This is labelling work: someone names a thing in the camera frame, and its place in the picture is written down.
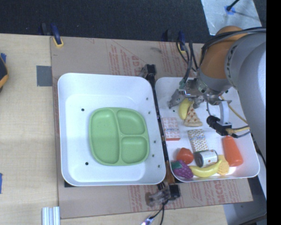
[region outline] pizza slice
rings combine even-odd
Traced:
[[[200,127],[203,125],[192,105],[188,109],[184,125],[187,127]]]

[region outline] tin can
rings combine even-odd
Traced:
[[[217,153],[214,149],[195,152],[194,159],[198,167],[206,167],[218,161]]]

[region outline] cardboard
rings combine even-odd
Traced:
[[[77,218],[158,210],[146,204],[146,193],[156,185],[72,187],[61,174],[57,81],[65,73],[92,73],[138,76],[146,64],[155,64],[160,77],[182,77],[186,63],[173,42],[151,42],[98,38],[63,37],[63,47],[50,40],[52,88],[57,154],[58,196],[61,218]],[[201,44],[194,44],[197,61]],[[179,184],[181,197],[165,209],[210,206],[252,201],[247,179],[217,180]]]

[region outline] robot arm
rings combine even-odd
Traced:
[[[187,97],[194,108],[206,101],[219,105],[221,117],[209,116],[207,123],[220,135],[228,135],[228,104],[221,96],[232,86],[238,91],[244,115],[266,160],[266,29],[242,30],[227,26],[202,47],[197,77],[180,83],[169,107]]]

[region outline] yellow banana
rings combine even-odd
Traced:
[[[213,174],[215,174],[219,170],[219,166],[221,164],[222,160],[219,159],[215,164],[212,164],[207,167],[198,167],[198,166],[189,166],[192,173],[201,178],[209,177]]]
[[[192,104],[193,101],[188,100],[188,98],[184,98],[183,101],[180,103],[178,113],[179,113],[179,117],[182,120],[186,119],[188,109]]]

